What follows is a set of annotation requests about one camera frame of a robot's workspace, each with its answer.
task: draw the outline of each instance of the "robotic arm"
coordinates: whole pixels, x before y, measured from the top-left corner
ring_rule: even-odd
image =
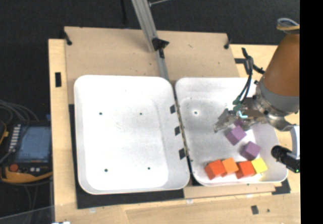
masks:
[[[217,132],[232,124],[236,119],[243,122],[243,129],[249,130],[257,123],[269,123],[279,131],[289,131],[292,136],[292,151],[275,146],[272,156],[295,173],[300,172],[300,127],[290,124],[285,116],[299,111],[299,25],[290,19],[279,19],[277,28],[286,33],[264,72],[253,64],[245,49],[243,54],[249,67],[249,78],[236,100],[233,110],[225,109],[214,125]],[[256,83],[256,93],[247,97],[251,84],[252,70],[263,73]]]

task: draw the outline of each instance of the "wooden table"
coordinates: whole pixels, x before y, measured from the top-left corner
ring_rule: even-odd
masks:
[[[291,192],[285,194],[272,194],[281,183],[216,188],[189,184],[184,188],[185,198],[180,200],[78,209],[68,110],[69,103],[73,103],[73,82],[86,73],[158,76],[158,69],[154,55],[146,51],[141,30],[66,27],[65,31],[72,46],[63,39],[48,42],[55,221],[300,223],[300,174],[290,171]],[[227,36],[222,33],[159,31],[158,36],[170,42],[165,56],[172,83],[182,77],[245,77],[243,65],[234,62],[243,58],[241,47],[264,69],[276,50],[273,45],[239,44],[223,49]],[[253,76],[257,80],[260,77],[257,73]],[[299,114],[287,120],[299,124]],[[277,131],[277,136],[283,146],[291,149],[290,133]],[[258,214],[253,213],[252,206]]]

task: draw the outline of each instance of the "black floor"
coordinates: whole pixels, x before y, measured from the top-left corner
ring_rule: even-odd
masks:
[[[50,115],[49,38],[64,26],[138,29],[130,0],[0,0],[0,100]],[[151,7],[158,30],[225,32],[233,43],[278,44],[276,20],[300,23],[300,0],[173,0]],[[0,217],[24,212],[35,188],[0,184]],[[33,208],[50,205],[49,185],[39,186]]]

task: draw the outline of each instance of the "white tray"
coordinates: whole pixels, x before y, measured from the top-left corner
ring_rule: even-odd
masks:
[[[233,146],[224,130],[214,133],[213,126],[225,108],[232,109],[232,101],[240,94],[245,78],[183,78],[176,83],[176,95],[184,128],[184,136],[195,179],[205,186],[224,184],[281,182],[287,177],[286,167],[271,156],[271,148],[279,144],[275,129],[269,124],[256,124],[247,136]],[[249,95],[255,94],[255,85]],[[245,161],[239,153],[248,141],[258,144],[268,171],[253,177],[237,179],[235,174],[210,180],[204,167],[211,161],[233,157]]]
[[[86,75],[76,80],[74,98],[78,179],[86,192],[149,192],[187,185],[190,173],[168,81]]]

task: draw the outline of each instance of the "orange block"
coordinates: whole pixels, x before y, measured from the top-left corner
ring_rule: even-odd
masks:
[[[253,176],[256,172],[251,161],[242,161],[237,163],[239,170],[236,172],[237,179]]]
[[[226,173],[226,169],[220,159],[207,164],[204,170],[210,180]]]
[[[223,177],[239,170],[238,165],[236,164],[236,162],[232,157],[222,160],[222,164],[226,169],[226,173],[222,174]]]

